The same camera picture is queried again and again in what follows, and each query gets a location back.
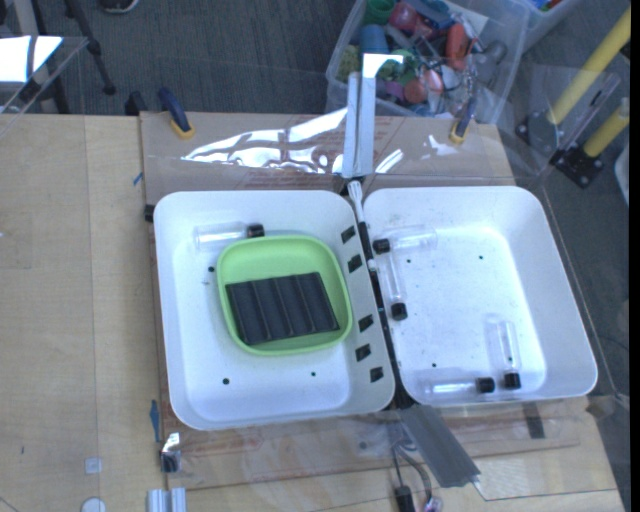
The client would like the green plate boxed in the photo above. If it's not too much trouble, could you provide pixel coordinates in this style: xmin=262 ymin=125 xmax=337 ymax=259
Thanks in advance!
xmin=215 ymin=234 xmax=354 ymax=358

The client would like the black ribbed rectangular insert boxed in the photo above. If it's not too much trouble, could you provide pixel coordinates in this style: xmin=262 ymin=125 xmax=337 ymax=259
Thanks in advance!
xmin=224 ymin=271 xmax=342 ymax=348

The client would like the clear plastic bottle black cap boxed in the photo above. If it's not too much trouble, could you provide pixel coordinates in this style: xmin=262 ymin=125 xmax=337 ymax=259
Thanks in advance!
xmin=483 ymin=314 xmax=523 ymax=391
xmin=193 ymin=221 xmax=266 ymax=252
xmin=421 ymin=375 xmax=497 ymax=402
xmin=376 ymin=253 xmax=409 ymax=322
xmin=372 ymin=225 xmax=439 ymax=255

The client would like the white plastic tray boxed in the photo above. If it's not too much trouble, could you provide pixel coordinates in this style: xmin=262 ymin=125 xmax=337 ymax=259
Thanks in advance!
xmin=360 ymin=185 xmax=600 ymax=408
xmin=152 ymin=189 xmax=398 ymax=432

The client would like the clear plastic bin of toys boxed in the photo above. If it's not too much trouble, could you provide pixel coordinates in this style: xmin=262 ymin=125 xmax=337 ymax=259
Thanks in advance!
xmin=324 ymin=0 xmax=532 ymax=125

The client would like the black block with thin wires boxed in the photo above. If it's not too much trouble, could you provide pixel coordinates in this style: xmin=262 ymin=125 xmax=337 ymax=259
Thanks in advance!
xmin=393 ymin=484 xmax=418 ymax=512

